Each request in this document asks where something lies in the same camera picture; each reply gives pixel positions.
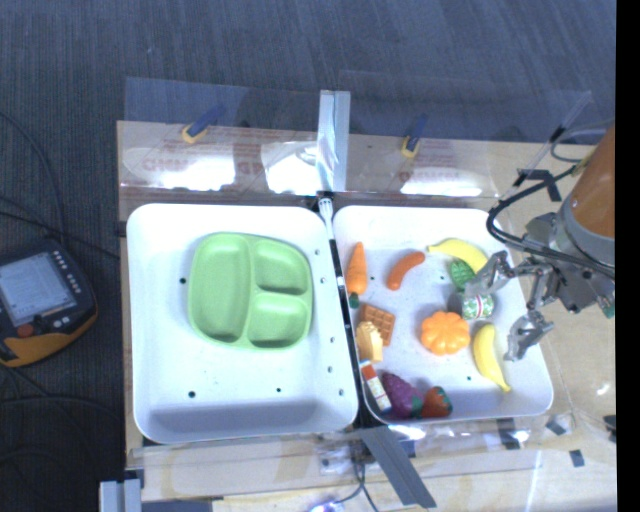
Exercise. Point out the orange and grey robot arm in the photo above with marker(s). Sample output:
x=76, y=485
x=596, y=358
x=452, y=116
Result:
x=595, y=190

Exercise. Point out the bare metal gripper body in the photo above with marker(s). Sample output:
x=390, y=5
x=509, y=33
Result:
x=575, y=287

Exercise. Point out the white and red carton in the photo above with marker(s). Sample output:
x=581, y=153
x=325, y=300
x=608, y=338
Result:
x=376, y=387

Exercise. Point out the white plastic tray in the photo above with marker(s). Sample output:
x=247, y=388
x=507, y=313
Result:
x=430, y=395
x=165, y=350

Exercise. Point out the green and white can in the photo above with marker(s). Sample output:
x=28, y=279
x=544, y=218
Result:
x=477, y=306

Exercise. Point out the purple grapes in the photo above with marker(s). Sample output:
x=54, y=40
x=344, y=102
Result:
x=400, y=395

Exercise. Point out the brown cardboard board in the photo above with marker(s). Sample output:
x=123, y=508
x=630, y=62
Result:
x=575, y=380

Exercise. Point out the red strawberry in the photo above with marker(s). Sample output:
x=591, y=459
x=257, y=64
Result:
x=437, y=404

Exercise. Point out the orange carrot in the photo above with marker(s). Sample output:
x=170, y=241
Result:
x=356, y=270

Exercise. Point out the yellow banana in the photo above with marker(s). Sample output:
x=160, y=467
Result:
x=486, y=355
x=462, y=248

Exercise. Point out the green broccoli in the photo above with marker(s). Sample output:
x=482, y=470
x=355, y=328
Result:
x=460, y=274

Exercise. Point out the yellow cheese block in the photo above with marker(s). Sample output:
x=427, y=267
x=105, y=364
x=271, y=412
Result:
x=369, y=342

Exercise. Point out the brown waffle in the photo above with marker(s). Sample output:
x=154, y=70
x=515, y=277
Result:
x=380, y=322

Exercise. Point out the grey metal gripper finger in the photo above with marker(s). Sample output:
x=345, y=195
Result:
x=487, y=277
x=525, y=335

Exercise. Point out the green divided plate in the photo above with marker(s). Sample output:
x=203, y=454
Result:
x=220, y=285

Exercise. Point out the orange sausage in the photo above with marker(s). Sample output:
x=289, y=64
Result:
x=402, y=270

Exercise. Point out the orange pumpkin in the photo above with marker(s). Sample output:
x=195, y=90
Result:
x=445, y=334

